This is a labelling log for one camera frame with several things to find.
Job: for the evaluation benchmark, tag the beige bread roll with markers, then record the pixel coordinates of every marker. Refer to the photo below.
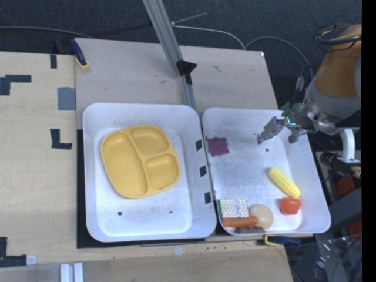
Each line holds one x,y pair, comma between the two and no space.
263,214

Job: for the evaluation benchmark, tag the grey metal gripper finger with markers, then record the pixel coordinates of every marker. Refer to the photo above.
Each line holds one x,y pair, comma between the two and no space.
295,134
268,131

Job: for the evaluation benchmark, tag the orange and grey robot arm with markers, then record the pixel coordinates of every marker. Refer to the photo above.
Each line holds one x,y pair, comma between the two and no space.
337,72

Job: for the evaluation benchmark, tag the purple grapes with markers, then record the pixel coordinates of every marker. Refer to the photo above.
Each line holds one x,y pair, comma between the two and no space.
218,146

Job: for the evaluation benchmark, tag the yellow divided plate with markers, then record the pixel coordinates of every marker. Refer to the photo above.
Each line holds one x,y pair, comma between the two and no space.
126,163

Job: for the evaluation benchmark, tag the white orange patterned packet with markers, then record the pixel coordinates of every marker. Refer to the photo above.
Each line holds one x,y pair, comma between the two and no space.
234,207

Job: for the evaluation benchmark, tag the yellow corn cob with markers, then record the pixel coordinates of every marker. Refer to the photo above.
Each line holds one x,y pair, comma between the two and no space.
283,182

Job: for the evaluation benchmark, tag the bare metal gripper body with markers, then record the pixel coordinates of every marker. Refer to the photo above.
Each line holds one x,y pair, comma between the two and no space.
318,119

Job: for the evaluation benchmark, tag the pale wood board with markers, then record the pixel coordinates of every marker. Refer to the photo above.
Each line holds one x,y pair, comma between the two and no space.
132,75

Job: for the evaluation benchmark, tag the black cylinder on white bracket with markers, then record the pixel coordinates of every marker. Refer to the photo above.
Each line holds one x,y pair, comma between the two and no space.
349,145

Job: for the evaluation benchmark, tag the orange sausage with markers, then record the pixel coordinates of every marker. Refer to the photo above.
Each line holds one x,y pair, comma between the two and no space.
239,221

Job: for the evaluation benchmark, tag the white plastic tray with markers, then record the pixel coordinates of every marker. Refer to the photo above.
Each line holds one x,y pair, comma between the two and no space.
141,216
246,175

